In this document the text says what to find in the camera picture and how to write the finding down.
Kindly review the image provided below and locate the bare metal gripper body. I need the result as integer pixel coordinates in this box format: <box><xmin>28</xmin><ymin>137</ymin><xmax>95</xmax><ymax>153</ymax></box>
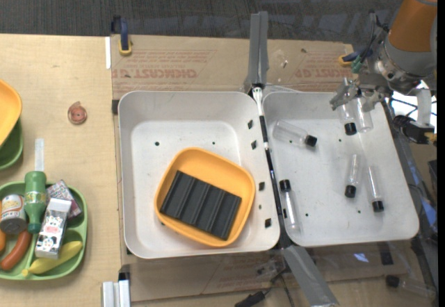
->
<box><xmin>357</xmin><ymin>54</ymin><xmax>424</xmax><ymax>97</ymax></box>

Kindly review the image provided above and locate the clear plastic bottle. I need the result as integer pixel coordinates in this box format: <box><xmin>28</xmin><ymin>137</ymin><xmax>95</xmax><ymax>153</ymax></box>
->
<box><xmin>355</xmin><ymin>97</ymin><xmax>375</xmax><ymax>134</ymax></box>

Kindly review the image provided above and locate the clear bottle with black cap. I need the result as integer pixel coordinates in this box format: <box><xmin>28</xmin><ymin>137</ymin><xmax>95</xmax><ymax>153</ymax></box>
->
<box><xmin>385</xmin><ymin>274</ymin><xmax>436</xmax><ymax>297</ymax></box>
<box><xmin>278</xmin><ymin>179</ymin><xmax>302</xmax><ymax>234</ymax></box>
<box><xmin>366</xmin><ymin>165</ymin><xmax>385</xmax><ymax>213</ymax></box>
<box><xmin>344</xmin><ymin>153</ymin><xmax>363</xmax><ymax>199</ymax></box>
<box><xmin>338</xmin><ymin>100</ymin><xmax>359</xmax><ymax>137</ymax></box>
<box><xmin>272</xmin><ymin>119</ymin><xmax>318</xmax><ymax>148</ymax></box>

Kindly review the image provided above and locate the white plastic tray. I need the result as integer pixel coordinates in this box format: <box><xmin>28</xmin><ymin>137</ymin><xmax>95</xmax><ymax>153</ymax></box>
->
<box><xmin>117</xmin><ymin>90</ymin><xmax>282</xmax><ymax>260</ymax></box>
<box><xmin>261</xmin><ymin>91</ymin><xmax>421</xmax><ymax>249</ymax></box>

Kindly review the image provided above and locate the brown cardboard board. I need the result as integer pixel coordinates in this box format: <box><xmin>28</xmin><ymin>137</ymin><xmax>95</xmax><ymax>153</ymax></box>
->
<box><xmin>110</xmin><ymin>33</ymin><xmax>420</xmax><ymax>303</ymax></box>

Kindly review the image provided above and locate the orange plate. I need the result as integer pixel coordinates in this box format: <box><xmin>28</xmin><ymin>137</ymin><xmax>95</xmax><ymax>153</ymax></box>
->
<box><xmin>0</xmin><ymin>78</ymin><xmax>23</xmax><ymax>147</ymax></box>
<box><xmin>153</xmin><ymin>147</ymin><xmax>257</xmax><ymax>249</ymax></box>

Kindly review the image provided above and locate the black ribbed rack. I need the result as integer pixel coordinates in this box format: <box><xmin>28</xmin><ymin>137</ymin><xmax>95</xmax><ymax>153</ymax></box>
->
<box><xmin>159</xmin><ymin>169</ymin><xmax>243</xmax><ymax>242</ymax></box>

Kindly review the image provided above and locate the pink packet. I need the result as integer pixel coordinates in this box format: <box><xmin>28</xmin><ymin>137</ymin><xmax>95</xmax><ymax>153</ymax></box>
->
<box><xmin>45</xmin><ymin>179</ymin><xmax>83</xmax><ymax>222</ymax></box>

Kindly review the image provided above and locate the green divided plate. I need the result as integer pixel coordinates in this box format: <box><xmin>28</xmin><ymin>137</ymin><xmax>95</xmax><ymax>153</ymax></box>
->
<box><xmin>0</xmin><ymin>181</ymin><xmax>88</xmax><ymax>281</ymax></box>

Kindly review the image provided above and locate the yellow banana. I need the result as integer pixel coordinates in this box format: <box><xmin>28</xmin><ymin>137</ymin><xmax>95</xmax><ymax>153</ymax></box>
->
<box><xmin>21</xmin><ymin>240</ymin><xmax>84</xmax><ymax>277</ymax></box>

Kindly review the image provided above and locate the white cow print carton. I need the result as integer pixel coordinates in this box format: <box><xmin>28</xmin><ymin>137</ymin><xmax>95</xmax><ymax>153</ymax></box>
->
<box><xmin>34</xmin><ymin>197</ymin><xmax>73</xmax><ymax>260</ymax></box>

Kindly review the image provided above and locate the green bottle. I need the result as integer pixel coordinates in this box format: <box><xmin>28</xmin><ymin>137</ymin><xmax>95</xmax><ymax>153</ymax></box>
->
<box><xmin>23</xmin><ymin>170</ymin><xmax>48</xmax><ymax>235</ymax></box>

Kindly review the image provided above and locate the small can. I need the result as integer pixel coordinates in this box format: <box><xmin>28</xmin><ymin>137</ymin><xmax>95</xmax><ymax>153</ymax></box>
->
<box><xmin>0</xmin><ymin>194</ymin><xmax>29</xmax><ymax>235</ymax></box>

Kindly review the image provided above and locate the red sausage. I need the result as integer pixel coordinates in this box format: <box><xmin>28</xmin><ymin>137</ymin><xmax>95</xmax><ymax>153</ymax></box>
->
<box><xmin>0</xmin><ymin>230</ymin><xmax>33</xmax><ymax>272</ymax></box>

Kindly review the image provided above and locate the black block with thin wires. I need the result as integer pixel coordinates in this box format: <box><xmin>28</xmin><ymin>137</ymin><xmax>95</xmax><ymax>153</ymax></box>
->
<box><xmin>235</xmin><ymin>290</ymin><xmax>267</xmax><ymax>307</ymax></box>

